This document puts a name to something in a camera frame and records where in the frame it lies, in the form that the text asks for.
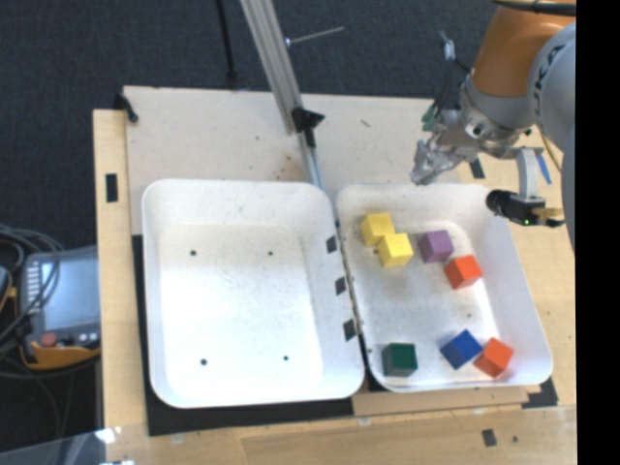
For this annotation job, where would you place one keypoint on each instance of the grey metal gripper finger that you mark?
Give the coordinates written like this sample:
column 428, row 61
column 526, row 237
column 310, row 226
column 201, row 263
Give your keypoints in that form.
column 440, row 163
column 421, row 165

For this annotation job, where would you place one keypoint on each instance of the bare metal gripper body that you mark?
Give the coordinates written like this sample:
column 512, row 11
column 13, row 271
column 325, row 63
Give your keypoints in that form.
column 477, row 138

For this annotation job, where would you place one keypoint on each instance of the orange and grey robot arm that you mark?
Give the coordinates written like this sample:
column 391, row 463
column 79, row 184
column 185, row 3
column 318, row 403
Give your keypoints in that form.
column 513, row 51

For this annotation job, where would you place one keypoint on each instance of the yellow cube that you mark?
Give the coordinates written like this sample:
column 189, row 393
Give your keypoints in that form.
column 375, row 226
column 394, row 251

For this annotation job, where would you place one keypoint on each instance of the purple cube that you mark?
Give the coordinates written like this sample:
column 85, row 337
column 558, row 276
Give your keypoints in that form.
column 436, row 246

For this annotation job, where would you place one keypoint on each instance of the orange cube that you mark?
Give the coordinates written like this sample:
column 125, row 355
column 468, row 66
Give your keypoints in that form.
column 463, row 271
column 494, row 357

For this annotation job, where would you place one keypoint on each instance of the white plastic tray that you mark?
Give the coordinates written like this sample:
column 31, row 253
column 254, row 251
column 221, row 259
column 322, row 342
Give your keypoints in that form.
column 242, row 298
column 416, row 308

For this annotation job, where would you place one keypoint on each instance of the blue cube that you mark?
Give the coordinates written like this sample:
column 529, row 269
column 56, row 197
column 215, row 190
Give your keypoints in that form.
column 460, row 349

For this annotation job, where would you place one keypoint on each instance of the green cube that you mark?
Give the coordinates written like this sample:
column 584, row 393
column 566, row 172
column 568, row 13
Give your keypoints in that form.
column 399, row 359

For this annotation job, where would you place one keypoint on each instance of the pale flat board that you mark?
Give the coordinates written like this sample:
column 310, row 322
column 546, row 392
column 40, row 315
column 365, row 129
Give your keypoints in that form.
column 203, row 133

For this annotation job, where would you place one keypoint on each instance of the black cylinder on white bracket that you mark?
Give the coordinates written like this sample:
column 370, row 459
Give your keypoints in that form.
column 516, row 206

